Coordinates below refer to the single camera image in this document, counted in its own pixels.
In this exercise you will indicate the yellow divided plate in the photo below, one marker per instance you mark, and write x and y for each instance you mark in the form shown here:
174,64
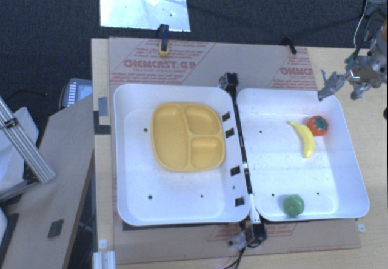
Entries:
169,137

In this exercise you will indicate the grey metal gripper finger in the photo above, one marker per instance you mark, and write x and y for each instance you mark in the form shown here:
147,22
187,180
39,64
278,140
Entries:
359,91
331,83

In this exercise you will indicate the thin black and white rod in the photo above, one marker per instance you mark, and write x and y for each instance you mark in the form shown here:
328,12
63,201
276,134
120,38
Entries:
241,143

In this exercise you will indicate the yellow banana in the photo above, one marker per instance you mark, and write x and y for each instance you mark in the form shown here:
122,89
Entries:
306,137

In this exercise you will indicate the white plastic tray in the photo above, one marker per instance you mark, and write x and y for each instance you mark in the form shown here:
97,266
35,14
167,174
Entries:
182,195
288,177

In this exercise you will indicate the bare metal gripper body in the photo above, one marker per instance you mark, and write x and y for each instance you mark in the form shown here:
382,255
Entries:
368,72

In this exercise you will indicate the brown cardboard board red print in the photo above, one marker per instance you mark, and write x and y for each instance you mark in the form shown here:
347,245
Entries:
248,58

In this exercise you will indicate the red tomato with green top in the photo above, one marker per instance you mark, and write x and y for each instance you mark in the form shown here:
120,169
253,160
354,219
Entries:
317,126

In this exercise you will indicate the green round fruit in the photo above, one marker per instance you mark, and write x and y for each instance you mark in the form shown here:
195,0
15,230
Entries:
293,205

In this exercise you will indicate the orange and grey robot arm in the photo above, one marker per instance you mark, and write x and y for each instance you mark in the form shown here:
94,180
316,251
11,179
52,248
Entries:
379,4

